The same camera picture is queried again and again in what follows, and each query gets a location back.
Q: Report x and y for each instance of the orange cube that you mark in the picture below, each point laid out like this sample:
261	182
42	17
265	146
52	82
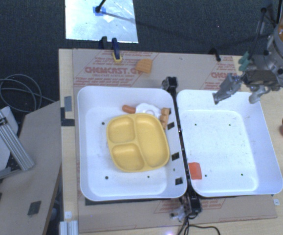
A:
195	171

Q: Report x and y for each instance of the white fried egg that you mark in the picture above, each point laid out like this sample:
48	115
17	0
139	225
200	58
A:
145	108

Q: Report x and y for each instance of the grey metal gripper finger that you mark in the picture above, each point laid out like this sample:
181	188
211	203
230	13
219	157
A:
257	94
228	88

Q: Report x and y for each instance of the yellow divided plate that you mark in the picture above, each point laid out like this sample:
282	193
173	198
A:
141	141

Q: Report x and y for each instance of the orange sausage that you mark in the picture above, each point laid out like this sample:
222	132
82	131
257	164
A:
128	109

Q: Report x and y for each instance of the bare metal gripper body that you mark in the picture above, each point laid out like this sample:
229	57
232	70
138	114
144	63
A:
261	78

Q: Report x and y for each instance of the tan biscuit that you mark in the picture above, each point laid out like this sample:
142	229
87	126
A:
165	116

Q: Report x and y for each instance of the brown cardboard board red print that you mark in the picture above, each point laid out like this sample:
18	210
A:
190	67

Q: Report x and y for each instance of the white plastic tray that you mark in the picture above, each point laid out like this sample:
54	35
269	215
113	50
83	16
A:
94	155
224	143

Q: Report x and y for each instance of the thin black rod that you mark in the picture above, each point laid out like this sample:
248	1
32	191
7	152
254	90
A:
181	136

